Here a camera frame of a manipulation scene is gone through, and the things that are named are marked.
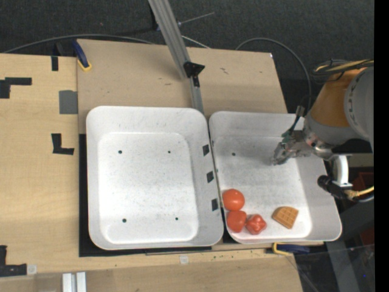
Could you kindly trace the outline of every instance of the empty white tray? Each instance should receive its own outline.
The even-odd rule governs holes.
[[[221,193],[240,190],[243,210],[260,214],[267,228],[252,235],[246,228],[229,233],[240,243],[331,241],[340,236],[342,225],[333,197],[317,185],[325,175],[323,160],[290,159],[283,165],[270,162],[275,147],[294,122],[293,114],[236,113],[221,111],[210,118],[210,134]],[[301,129],[303,119],[296,129]],[[299,214],[292,229],[271,218],[280,206],[292,206]]]
[[[210,246],[223,233],[208,126],[191,108],[99,106],[86,119],[88,211],[103,249]]]

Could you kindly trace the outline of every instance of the dark background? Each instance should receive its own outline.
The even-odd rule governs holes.
[[[249,38],[271,38],[290,47],[309,71],[331,58],[374,57],[374,0],[170,0],[170,4],[181,22],[214,12],[181,26],[183,35],[208,47],[235,49]],[[125,33],[163,44],[162,35],[150,28],[147,0],[0,0],[0,52],[81,33]],[[18,53],[50,54],[52,45]],[[308,93],[298,61],[267,41],[242,49],[273,53],[287,109],[294,112]],[[319,90],[315,86],[313,93]]]

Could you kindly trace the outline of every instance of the wooden table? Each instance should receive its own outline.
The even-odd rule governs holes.
[[[133,69],[126,70],[126,77],[133,77],[126,78],[126,81],[132,89],[136,88],[134,92],[138,97],[143,96],[143,100],[137,97],[135,103],[119,99],[118,105],[190,106],[189,88],[177,77],[167,47],[147,45],[145,49],[140,44],[80,43],[90,57],[106,47],[113,47],[120,55],[130,50],[133,59],[150,58],[150,51],[154,51],[154,58],[150,59],[155,69],[147,72],[156,81],[162,80],[158,83],[159,94],[165,91],[170,98],[162,97],[164,102],[155,99],[153,91],[156,87],[147,86],[150,75],[140,77],[146,71]],[[207,116],[217,110],[286,113],[269,54],[188,50],[193,61],[207,66],[200,77]],[[229,287],[235,287],[236,291],[237,287],[242,287],[243,281],[247,291],[257,291],[258,285],[264,290],[272,287],[272,291],[301,291],[294,259],[266,254],[262,249],[266,245],[251,248],[221,242],[210,252],[185,253],[188,265],[180,265],[181,254],[78,256],[78,135],[83,132],[83,121],[78,121],[77,114],[60,114],[58,95],[60,91],[71,90],[78,91],[79,99],[82,98],[91,89],[85,85],[88,83],[86,79],[96,79],[101,75],[100,63],[92,61],[90,74],[81,74],[76,59],[72,57],[59,57],[58,70],[53,71],[50,57],[0,54],[0,80],[5,77],[32,78],[31,86],[12,85],[10,98],[0,99],[0,245],[8,246],[7,264],[33,264],[37,266],[38,274],[90,271],[88,286],[93,287],[92,291],[103,291],[103,287],[107,287],[104,282],[115,282],[117,291],[127,291],[124,286],[127,287],[128,279],[123,278],[140,273],[144,273],[145,280],[137,277],[133,281],[143,287],[139,291],[155,290],[154,277],[165,285],[174,282],[175,288],[166,287],[167,291],[180,291],[177,284],[188,280],[193,291],[209,288],[229,291]],[[123,75],[118,75],[115,67],[105,67],[105,73],[116,83]],[[85,116],[88,108],[96,106],[99,101],[101,103],[98,94],[90,96],[94,98],[83,104],[85,108],[80,109],[79,101],[80,116]],[[61,133],[62,146],[74,148],[74,154],[53,154],[52,133]],[[236,281],[232,274],[241,279]],[[201,276],[205,276],[204,280],[198,280]],[[39,276],[2,279],[0,290],[2,284],[12,291],[15,285],[21,287],[25,283],[27,286],[28,282],[39,280]]]

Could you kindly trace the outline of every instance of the waffle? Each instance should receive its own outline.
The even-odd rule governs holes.
[[[298,215],[298,210],[294,207],[278,207],[272,218],[285,226],[286,228],[291,229]]]

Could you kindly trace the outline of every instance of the red toy vegetable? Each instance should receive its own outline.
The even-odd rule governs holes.
[[[243,194],[234,188],[223,193],[223,205],[229,211],[239,211],[244,206]]]
[[[259,214],[252,215],[246,222],[247,230],[253,235],[258,235],[266,226],[265,220]]]
[[[246,218],[247,214],[244,211],[230,211],[227,214],[227,226],[234,232],[241,232]]]

